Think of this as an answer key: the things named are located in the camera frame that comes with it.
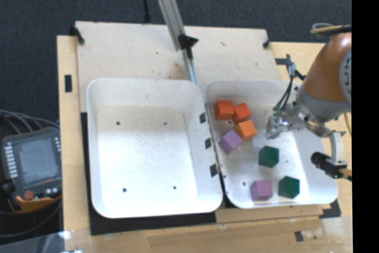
empty white tray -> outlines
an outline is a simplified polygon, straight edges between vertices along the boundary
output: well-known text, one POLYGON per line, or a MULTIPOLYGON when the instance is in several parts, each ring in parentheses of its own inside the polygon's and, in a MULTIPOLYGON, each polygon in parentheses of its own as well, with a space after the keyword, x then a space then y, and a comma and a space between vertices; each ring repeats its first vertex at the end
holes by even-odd
POLYGON ((223 193, 211 170, 216 157, 198 86, 100 78, 88 86, 87 106, 91 194, 99 214, 148 217, 218 208, 223 193))
MULTIPOLYGON (((276 139, 265 138, 268 117, 287 87, 287 81, 216 81, 207 88, 211 123, 217 142, 234 128, 232 121, 214 119, 213 105, 218 100, 246 103, 258 131, 252 140, 242 143, 229 155, 216 145, 226 195, 237 207, 251 209, 286 204, 328 204, 337 197, 336 181, 317 169, 310 159, 316 151, 325 152, 321 138, 308 130, 284 132, 276 139), (280 161, 273 168, 258 164, 259 151, 265 145, 280 150, 280 161), (278 182, 284 176, 300 180, 300 193, 293 199, 278 195, 278 182), (249 187, 256 180, 271 181, 274 195, 270 200, 253 202, 249 187)), ((295 94, 292 93, 289 103, 294 98, 295 94)))

green cube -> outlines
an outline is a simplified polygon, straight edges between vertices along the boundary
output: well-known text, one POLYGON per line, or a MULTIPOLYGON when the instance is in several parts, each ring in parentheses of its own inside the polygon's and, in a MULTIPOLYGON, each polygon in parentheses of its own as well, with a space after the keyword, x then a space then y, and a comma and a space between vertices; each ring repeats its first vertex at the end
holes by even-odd
POLYGON ((280 196, 286 198, 294 198, 300 193, 300 180, 285 176, 279 181, 279 191, 280 196))
POLYGON ((264 146, 259 151, 259 165, 273 168, 279 162, 279 149, 272 146, 264 146))

block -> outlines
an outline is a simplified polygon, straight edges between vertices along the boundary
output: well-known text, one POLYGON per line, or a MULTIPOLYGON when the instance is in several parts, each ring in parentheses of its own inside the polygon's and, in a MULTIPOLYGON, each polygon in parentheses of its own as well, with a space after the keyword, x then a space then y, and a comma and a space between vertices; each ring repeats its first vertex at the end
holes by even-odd
POLYGON ((219 100, 213 109, 216 120, 231 119, 235 113, 233 103, 230 100, 219 100))
POLYGON ((240 123, 241 121, 248 120, 251 116, 250 109, 245 103, 236 104, 234 106, 235 114, 232 117, 232 120, 235 124, 240 123))
POLYGON ((251 140, 258 133, 251 120, 238 123, 235 127, 235 131, 244 142, 251 140))
POLYGON ((273 168, 279 162, 279 149, 272 146, 264 146, 259 151, 259 165, 273 168))
POLYGON ((300 193, 300 180, 285 176, 279 181, 278 194, 286 198, 294 198, 300 193))
POLYGON ((231 130, 222 137, 219 146, 226 154, 230 154, 240 143, 242 143, 242 138, 234 130, 231 130))
POLYGON ((254 181, 250 186, 250 192, 253 201, 266 201, 274 195, 270 180, 254 181))

purple cube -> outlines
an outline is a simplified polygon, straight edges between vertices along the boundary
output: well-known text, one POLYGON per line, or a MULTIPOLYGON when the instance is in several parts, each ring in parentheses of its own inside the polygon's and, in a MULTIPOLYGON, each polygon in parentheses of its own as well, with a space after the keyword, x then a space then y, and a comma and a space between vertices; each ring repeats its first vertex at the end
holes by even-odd
POLYGON ((242 138, 234 130, 231 130, 221 138, 219 146, 226 154, 230 154, 240 143, 242 143, 242 138))
POLYGON ((273 193, 270 180, 257 180, 250 186, 251 196, 254 201, 269 200, 273 193))

orange block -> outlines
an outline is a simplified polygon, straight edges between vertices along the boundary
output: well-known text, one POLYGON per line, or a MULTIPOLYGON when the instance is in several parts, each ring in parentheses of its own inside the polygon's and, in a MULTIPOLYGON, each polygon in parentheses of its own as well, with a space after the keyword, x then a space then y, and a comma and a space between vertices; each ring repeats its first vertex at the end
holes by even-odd
POLYGON ((233 115, 232 120, 235 124, 245 121, 251 116, 250 109, 245 103, 237 104, 234 108, 235 114, 233 115))
POLYGON ((237 124, 235 131, 244 142, 251 140, 258 133, 251 120, 246 120, 237 124))
POLYGON ((214 116, 216 120, 228 120, 235 113, 233 103, 229 100, 219 100, 214 105, 214 116))

